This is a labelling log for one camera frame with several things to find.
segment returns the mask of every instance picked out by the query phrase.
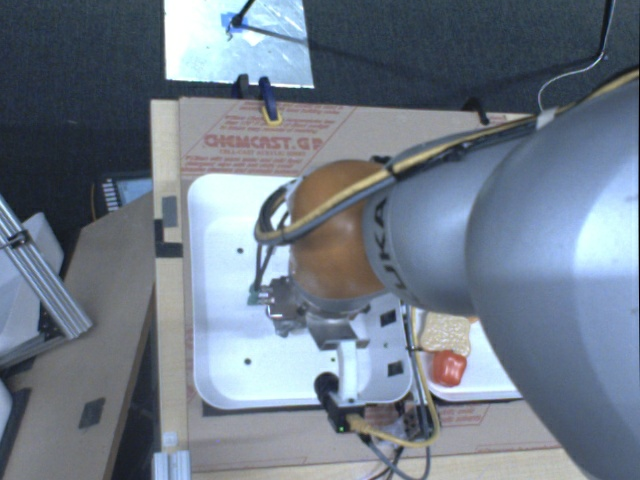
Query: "white cable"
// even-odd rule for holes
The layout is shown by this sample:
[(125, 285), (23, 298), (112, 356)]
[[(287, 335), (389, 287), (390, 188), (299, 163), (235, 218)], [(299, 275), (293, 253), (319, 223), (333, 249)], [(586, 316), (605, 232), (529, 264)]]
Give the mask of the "white cable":
[(604, 58), (605, 50), (607, 47), (607, 41), (609, 39), (609, 31), (611, 30), (611, 22), (613, 21), (613, 11), (615, 7), (616, 7), (616, 0), (611, 0), (611, 12), (609, 13), (609, 16), (608, 16), (609, 19), (607, 20), (607, 24), (604, 32), (602, 48), (600, 49), (600, 52), (598, 53), (598, 56), (596, 57), (596, 59), (585, 68), (576, 69), (574, 71), (569, 71), (567, 73), (562, 73), (558, 76), (553, 77), (551, 80), (547, 80), (542, 85), (542, 87), (540, 87), (540, 90), (538, 91), (538, 107), (540, 108), (540, 112), (544, 110), (544, 107), (542, 106), (542, 93), (545, 91), (547, 87), (549, 87), (552, 83), (557, 82), (558, 80), (561, 80), (562, 78), (566, 78), (568, 76), (573, 76), (573, 75), (579, 75), (580, 73), (586, 73), (590, 69), (593, 69), (594, 67), (596, 67), (600, 63), (600, 61)]

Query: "yellow cable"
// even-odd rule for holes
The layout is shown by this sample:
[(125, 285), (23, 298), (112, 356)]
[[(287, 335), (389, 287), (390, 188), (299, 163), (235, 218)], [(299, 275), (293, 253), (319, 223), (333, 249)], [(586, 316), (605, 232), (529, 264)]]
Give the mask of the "yellow cable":
[[(591, 93), (583, 101), (591, 100), (593, 98), (596, 98), (598, 96), (602, 96), (603, 94), (611, 92), (614, 89), (617, 89), (618, 87), (621, 87), (622, 85), (624, 85), (624, 84), (626, 84), (626, 83), (638, 78), (638, 76), (639, 76), (638, 69), (631, 70), (631, 71), (619, 76), (615, 80), (612, 80), (608, 84), (605, 84), (604, 86), (600, 87), (598, 90), (596, 90), (593, 93)], [(576, 105), (576, 103), (571, 103), (569, 105), (561, 107), (556, 111), (556, 114), (557, 115), (562, 114), (562, 113), (566, 112), (567, 110), (571, 109), (572, 107), (574, 107), (575, 105)], [(405, 158), (403, 160), (400, 160), (399, 162), (393, 164), (393, 166), (392, 166), (393, 174), (396, 175), (396, 176), (399, 175), (399, 174), (402, 174), (405, 171), (407, 171), (407, 170), (409, 170), (409, 169), (411, 169), (413, 167), (416, 167), (416, 166), (420, 165), (421, 163), (424, 163), (424, 162), (430, 160), (431, 158), (434, 158), (435, 156), (439, 155), (440, 153), (444, 152), (445, 150), (447, 150), (447, 149), (449, 149), (451, 147), (457, 146), (457, 145), (462, 144), (464, 142), (471, 142), (471, 141), (474, 141), (474, 140), (478, 140), (478, 139), (480, 139), (482, 137), (487, 137), (489, 135), (493, 135), (493, 134), (500, 133), (500, 132), (503, 132), (503, 131), (506, 131), (506, 130), (510, 130), (510, 129), (515, 128), (517, 126), (521, 126), (523, 124), (533, 122), (536, 119), (537, 119), (537, 116), (524, 117), (522, 119), (518, 119), (518, 120), (515, 120), (515, 121), (510, 121), (508, 123), (505, 123), (505, 124), (502, 124), (502, 125), (499, 125), (499, 126), (487, 128), (487, 129), (484, 129), (484, 130), (480, 130), (478, 132), (473, 132), (473, 133), (470, 133), (469, 135), (465, 135), (463, 137), (460, 137), (458, 139), (452, 140), (452, 141), (447, 142), (445, 144), (440, 144), (438, 146), (435, 146), (433, 148), (427, 149), (425, 151), (421, 151), (419, 153), (416, 153), (415, 155), (411, 155), (411, 156), (409, 156), (409, 157), (407, 157), (407, 158)], [(291, 234), (291, 233), (297, 231), (298, 229), (300, 229), (302, 226), (305, 226), (309, 222), (313, 221), (314, 219), (324, 215), (326, 212), (330, 211), (331, 209), (333, 209), (334, 207), (336, 207), (340, 203), (346, 201), (347, 199), (349, 199), (354, 194), (357, 194), (357, 193), (359, 193), (359, 192), (361, 192), (363, 190), (366, 190), (367, 188), (373, 186), (374, 184), (386, 180), (390, 176), (391, 176), (391, 174), (386, 169), (378, 171), (377, 173), (375, 173), (375, 174), (373, 174), (371, 176), (368, 176), (368, 177), (366, 177), (366, 178), (354, 183), (353, 185), (350, 185), (349, 187), (343, 189), (342, 191), (338, 192), (337, 194), (332, 196), (330, 199), (328, 199), (327, 201), (322, 203), (320, 206), (318, 206), (314, 210), (310, 211), (309, 213), (307, 213), (306, 215), (304, 215), (300, 219), (290, 223), (288, 226), (285, 226), (282, 229), (271, 231), (271, 232), (265, 232), (260, 228), (259, 224), (256, 224), (255, 237), (260, 242), (260, 241), (274, 240), (274, 239), (277, 239), (277, 238), (279, 238), (279, 237), (281, 237), (283, 235)], [(282, 204), (283, 200), (284, 200), (284, 196), (282, 198), (278, 199), (278, 204)]]
[[(416, 331), (416, 308), (411, 308), (411, 326), (413, 328), (413, 342), (418, 343), (418, 334)], [(418, 374), (420, 376), (418, 389), (422, 389), (427, 399), (427, 408), (429, 409), (429, 414), (431, 415), (431, 419), (433, 421), (433, 432), (428, 439), (423, 441), (407, 441), (406, 439), (401, 439), (398, 436), (394, 436), (393, 434), (389, 434), (388, 432), (384, 432), (378, 428), (373, 427), (368, 424), (364, 418), (358, 414), (349, 414), (347, 416), (347, 422), (349, 423), (351, 430), (358, 432), (359, 434), (365, 434), (369, 436), (374, 436), (379, 439), (384, 439), (385, 441), (389, 441), (394, 444), (398, 444), (400, 446), (404, 446), (405, 448), (426, 448), (431, 446), (437, 439), (440, 437), (440, 417), (438, 416), (438, 411), (436, 409), (435, 403), (433, 401), (433, 397), (429, 392), (429, 386), (427, 385), (427, 379), (424, 373), (424, 368), (422, 365), (422, 359), (420, 358), (420, 354), (416, 353), (416, 362), (418, 363)]]

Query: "cardboard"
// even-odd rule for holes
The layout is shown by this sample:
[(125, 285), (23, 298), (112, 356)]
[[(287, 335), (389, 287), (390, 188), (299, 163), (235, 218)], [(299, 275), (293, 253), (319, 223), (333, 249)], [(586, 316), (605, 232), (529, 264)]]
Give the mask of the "cardboard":
[[(225, 469), (322, 464), (372, 460), (371, 452), (353, 435), (337, 435), (324, 411), (217, 413), (203, 405), (193, 385), (191, 272), (186, 194), (190, 184), (209, 172), (298, 176), (338, 159), (369, 159), (395, 155), (415, 144), (480, 128), (470, 112), (379, 109), (281, 103), (284, 123), (269, 127), (254, 101), (189, 98), (161, 102), (155, 109), (154, 162), (167, 161), (163, 151), (179, 151), (179, 180), (162, 176), (161, 197), (179, 198), (184, 296), (186, 415), (192, 469)], [(173, 116), (163, 128), (162, 114)], [(517, 115), (490, 114), (491, 124)], [(172, 130), (179, 131), (172, 137)], [(171, 280), (158, 278), (158, 284)], [(164, 389), (175, 386), (161, 385)], [(163, 406), (167, 418), (184, 408)], [(557, 443), (526, 402), (497, 402), (440, 407), (443, 433), (434, 455), (481, 453), (557, 447)], [(163, 432), (170, 430), (166, 426)], [(419, 450), (408, 453), (420, 455)]]

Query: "red pepper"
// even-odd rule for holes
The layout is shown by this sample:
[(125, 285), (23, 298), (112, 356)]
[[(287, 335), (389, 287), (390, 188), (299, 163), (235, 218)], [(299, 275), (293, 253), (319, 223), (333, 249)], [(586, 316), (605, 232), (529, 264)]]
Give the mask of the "red pepper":
[(460, 384), (467, 369), (467, 358), (451, 350), (442, 350), (433, 355), (433, 381), (447, 387)]

